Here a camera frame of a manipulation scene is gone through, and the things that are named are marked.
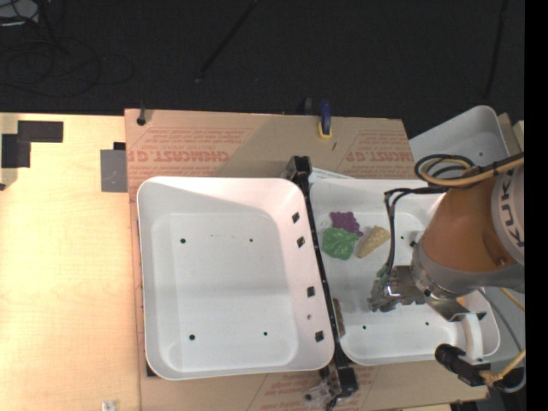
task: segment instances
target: light wood surface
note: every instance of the light wood surface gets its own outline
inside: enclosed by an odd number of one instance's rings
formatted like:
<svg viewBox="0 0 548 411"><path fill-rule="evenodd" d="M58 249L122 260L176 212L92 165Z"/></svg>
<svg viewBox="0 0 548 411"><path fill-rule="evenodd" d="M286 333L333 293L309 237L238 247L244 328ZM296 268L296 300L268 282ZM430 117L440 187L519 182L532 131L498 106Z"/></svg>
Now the light wood surface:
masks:
<svg viewBox="0 0 548 411"><path fill-rule="evenodd" d="M0 114L1 134L18 120L63 121L64 139L0 177L0 408L136 411L128 195L100 180L123 117Z"/></svg>

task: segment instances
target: white tray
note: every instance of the white tray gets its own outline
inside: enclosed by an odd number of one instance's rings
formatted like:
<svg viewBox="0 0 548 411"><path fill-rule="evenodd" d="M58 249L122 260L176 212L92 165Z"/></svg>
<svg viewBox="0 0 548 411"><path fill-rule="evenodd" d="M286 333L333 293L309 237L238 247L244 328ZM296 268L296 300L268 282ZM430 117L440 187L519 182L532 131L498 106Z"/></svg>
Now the white tray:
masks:
<svg viewBox="0 0 548 411"><path fill-rule="evenodd" d="M300 189L156 177L137 194L146 358L167 379L326 366L333 336Z"/></svg>
<svg viewBox="0 0 548 411"><path fill-rule="evenodd" d="M387 241L363 259L355 255L360 242L374 225L389 228L384 206L384 192L392 188L417 188L426 184L420 180L340 180L325 179L313 184L313 206L319 244L325 230L332 226L330 212L352 211L364 233L348 260L333 259L322 252L331 296L338 299L344 329L341 339L344 353L354 362L365 366L411 360L434 359L440 343L466 348L461 323L449 323L428 305L398 305L382 313L369 309L376 273L388 257ZM395 265L410 265L411 241L418 241L430 221L441 195L410 194L396 204ZM479 322L484 355L494 353L499 346L499 331L492 310L479 292L464 297L470 310L486 311Z"/></svg>

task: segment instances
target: dark background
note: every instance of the dark background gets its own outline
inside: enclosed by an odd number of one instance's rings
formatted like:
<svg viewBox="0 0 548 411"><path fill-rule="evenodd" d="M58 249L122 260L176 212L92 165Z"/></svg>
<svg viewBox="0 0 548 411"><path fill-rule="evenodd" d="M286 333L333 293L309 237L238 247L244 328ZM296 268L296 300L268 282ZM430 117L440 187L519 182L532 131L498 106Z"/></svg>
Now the dark background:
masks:
<svg viewBox="0 0 548 411"><path fill-rule="evenodd" d="M253 0L35 1L38 23L0 27L0 111L294 114L324 98L409 138L479 104L524 119L525 0L259 0L201 83Z"/></svg>

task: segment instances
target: cardboard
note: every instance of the cardboard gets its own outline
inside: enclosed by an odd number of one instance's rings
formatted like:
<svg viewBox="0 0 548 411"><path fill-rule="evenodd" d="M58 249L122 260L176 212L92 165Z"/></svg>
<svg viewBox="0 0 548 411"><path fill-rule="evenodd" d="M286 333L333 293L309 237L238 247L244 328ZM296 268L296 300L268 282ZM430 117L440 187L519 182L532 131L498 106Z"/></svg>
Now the cardboard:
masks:
<svg viewBox="0 0 548 411"><path fill-rule="evenodd" d="M312 411L304 391L317 372L268 373L168 381L146 370L140 247L135 195L153 176L280 176L290 158L307 155L314 168L356 178L414 179L414 159L401 120L332 117L332 138L319 138L318 116L204 111L125 110L128 192L143 411ZM354 366L360 389L341 411L370 411L465 402L486 397L436 361Z"/></svg>

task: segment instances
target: tan toy food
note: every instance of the tan toy food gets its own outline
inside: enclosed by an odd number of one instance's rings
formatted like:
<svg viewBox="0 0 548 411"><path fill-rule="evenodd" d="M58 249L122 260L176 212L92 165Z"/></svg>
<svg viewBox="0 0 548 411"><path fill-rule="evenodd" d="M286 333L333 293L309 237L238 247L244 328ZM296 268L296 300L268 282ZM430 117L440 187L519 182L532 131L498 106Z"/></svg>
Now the tan toy food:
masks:
<svg viewBox="0 0 548 411"><path fill-rule="evenodd" d="M369 233L369 236L364 240L363 244L361 245L360 251L358 251L358 257L360 259L366 257L376 247L381 246L389 239L390 232L383 227L378 227L377 225L375 225L372 228L371 233Z"/></svg>

